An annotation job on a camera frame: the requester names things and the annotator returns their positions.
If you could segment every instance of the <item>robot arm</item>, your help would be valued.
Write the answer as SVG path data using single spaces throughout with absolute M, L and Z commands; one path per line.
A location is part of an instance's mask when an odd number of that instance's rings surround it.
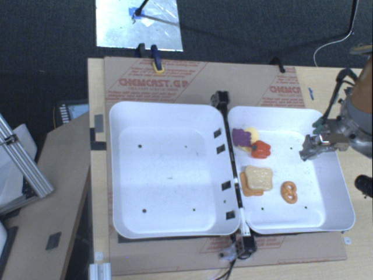
M 342 70 L 337 77 L 336 88 L 325 114 L 313 124 L 314 136 L 307 135 L 300 152 L 301 159 L 314 159 L 322 152 L 345 151 L 351 146 L 368 158 L 372 158 L 372 45 L 353 50 L 370 55 L 360 76 L 349 69 Z M 355 84 L 346 90 L 347 97 L 340 101 L 340 115 L 328 119 L 330 108 L 337 98 L 338 91 L 346 76 Z

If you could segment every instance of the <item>toy food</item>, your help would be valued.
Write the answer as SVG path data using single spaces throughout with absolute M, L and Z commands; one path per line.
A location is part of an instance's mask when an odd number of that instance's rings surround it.
M 251 140 L 250 140 L 251 145 L 252 145 L 254 142 L 256 142 L 256 141 L 259 140 L 259 133 L 258 133 L 258 131 L 256 130 L 256 128 L 252 128 L 252 127 L 250 127 L 250 128 L 246 128 L 246 129 L 245 129 L 245 132 L 248 132 L 248 133 L 251 134 Z M 251 152 L 251 147 L 247 147 L 247 146 L 240 146 L 240 147 L 241 147 L 244 151 L 246 151 L 246 152 Z
M 235 146 L 251 147 L 251 133 L 245 132 L 243 129 L 234 128 L 232 130 L 232 140 Z
M 247 186 L 251 190 L 269 191 L 272 189 L 273 172 L 270 168 L 247 166 L 245 168 Z
M 256 159 L 265 159 L 270 155 L 270 145 L 258 140 L 251 147 L 251 156 Z
M 294 204 L 298 200 L 297 186 L 292 181 L 285 181 L 281 185 L 281 196 L 289 204 Z
M 247 166 L 240 173 L 242 190 L 246 197 L 261 196 L 264 191 L 272 189 L 273 172 L 270 168 Z

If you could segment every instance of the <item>black knob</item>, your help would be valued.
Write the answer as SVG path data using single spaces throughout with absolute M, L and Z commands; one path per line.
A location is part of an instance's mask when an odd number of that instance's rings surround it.
M 359 175 L 355 179 L 355 187 L 369 197 L 373 196 L 372 178 L 366 175 Z

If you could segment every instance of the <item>red toy tomato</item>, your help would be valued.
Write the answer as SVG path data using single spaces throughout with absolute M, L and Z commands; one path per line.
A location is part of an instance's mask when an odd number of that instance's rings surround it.
M 256 159 L 265 159 L 270 155 L 270 145 L 258 140 L 252 145 L 251 156 Z

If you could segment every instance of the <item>wooden table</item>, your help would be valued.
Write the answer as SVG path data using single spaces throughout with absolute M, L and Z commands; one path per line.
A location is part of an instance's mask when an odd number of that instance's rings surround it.
M 38 167 L 55 190 L 4 221 L 18 230 L 3 280 L 65 279 L 89 185 L 88 124 L 85 114 L 47 135 Z
M 296 73 L 301 86 L 305 106 L 323 113 L 332 95 L 335 79 L 339 68 L 308 68 L 296 67 Z M 103 59 L 89 60 L 89 102 L 90 127 L 94 127 L 94 115 L 105 113 L 102 102 L 104 90 L 104 61 Z M 312 100 L 308 88 L 313 91 Z M 339 113 L 339 105 L 332 109 L 330 117 Z M 97 141 L 105 141 L 105 132 L 96 134 Z M 356 214 L 354 227 L 344 234 L 351 238 L 351 245 L 346 246 L 346 261 L 316 262 L 291 265 L 272 265 L 249 268 L 235 268 L 230 279 L 370 279 L 373 273 L 373 226 L 372 199 L 364 199 L 362 193 L 354 187 L 354 180 L 360 174 L 372 176 L 372 160 L 365 158 L 349 148 L 347 152 L 338 152 L 342 171 L 351 196 Z M 92 153 L 92 195 L 93 195 L 93 235 L 95 263 L 109 262 L 108 241 L 108 204 L 107 204 L 107 167 L 105 151 Z M 167 272 L 157 274 L 142 274 L 114 276 L 114 280 L 151 280 L 151 279 L 214 279 L 221 275 L 219 270 L 201 270 L 187 272 Z

